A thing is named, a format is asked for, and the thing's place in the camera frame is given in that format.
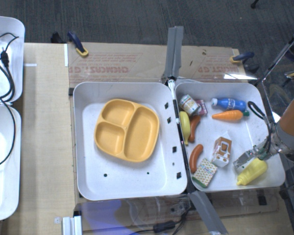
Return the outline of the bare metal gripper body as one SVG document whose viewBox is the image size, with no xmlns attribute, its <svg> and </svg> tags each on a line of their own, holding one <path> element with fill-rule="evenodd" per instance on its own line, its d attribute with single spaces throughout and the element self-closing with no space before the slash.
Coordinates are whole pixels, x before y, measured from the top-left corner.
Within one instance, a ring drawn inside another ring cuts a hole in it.
<svg viewBox="0 0 294 235">
<path fill-rule="evenodd" d="M 246 151 L 247 160 L 252 158 L 259 158 L 260 160 L 268 160 L 272 156 L 278 154 L 281 151 L 279 144 L 273 141 L 263 141 L 258 145 L 254 145 L 250 150 Z"/>
</svg>

